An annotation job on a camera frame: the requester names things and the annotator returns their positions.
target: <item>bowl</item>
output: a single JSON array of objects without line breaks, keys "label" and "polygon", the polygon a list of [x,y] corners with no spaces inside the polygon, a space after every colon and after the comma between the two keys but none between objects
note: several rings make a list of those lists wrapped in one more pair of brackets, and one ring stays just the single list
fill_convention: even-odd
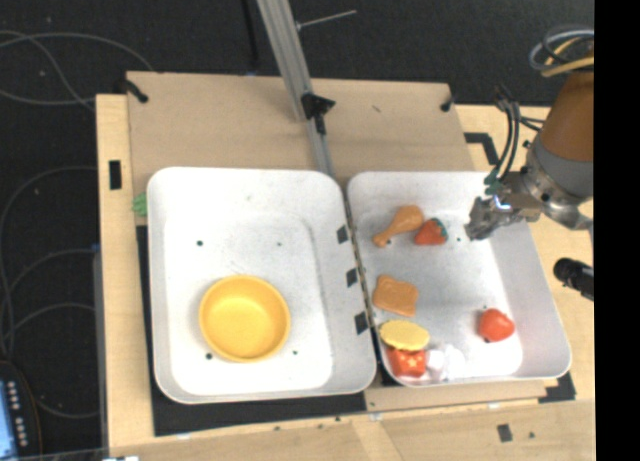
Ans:
[{"label": "bowl", "polygon": [[218,355],[250,363],[265,360],[282,348],[291,316],[273,285],[255,276],[234,275],[206,291],[199,323],[207,344]]}]

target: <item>white tray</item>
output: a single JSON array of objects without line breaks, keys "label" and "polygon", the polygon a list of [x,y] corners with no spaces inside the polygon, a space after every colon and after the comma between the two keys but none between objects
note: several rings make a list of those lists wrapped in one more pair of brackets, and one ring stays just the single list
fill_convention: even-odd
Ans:
[{"label": "white tray", "polygon": [[[485,173],[371,172],[354,177],[348,199],[365,283],[373,295],[379,275],[408,281],[419,289],[413,322],[431,333],[431,347],[453,346],[464,355],[463,370],[453,379],[396,378],[401,384],[554,378],[564,374],[571,352],[547,286],[529,226],[522,222],[497,230],[483,241],[464,231],[476,196],[484,193]],[[384,230],[403,205],[418,205],[425,219],[439,218],[449,240],[441,246],[417,246],[415,232],[398,235],[378,248],[371,238]],[[486,343],[477,333],[485,308],[499,308],[516,324],[516,333]],[[373,307],[379,326],[399,315]],[[380,342],[382,358],[391,369]]]},{"label": "white tray", "polygon": [[[182,403],[356,393],[375,375],[343,195],[315,171],[167,168],[147,189],[154,371]],[[291,332],[273,357],[226,361],[208,348],[198,306],[216,280],[274,285]]]}]

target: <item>green object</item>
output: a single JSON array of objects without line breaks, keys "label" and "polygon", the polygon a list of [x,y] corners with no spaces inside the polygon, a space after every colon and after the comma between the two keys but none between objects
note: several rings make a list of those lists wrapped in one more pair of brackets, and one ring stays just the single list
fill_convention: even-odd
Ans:
[{"label": "green object", "polygon": [[133,199],[133,211],[140,217],[147,217],[147,193],[140,193]]}]

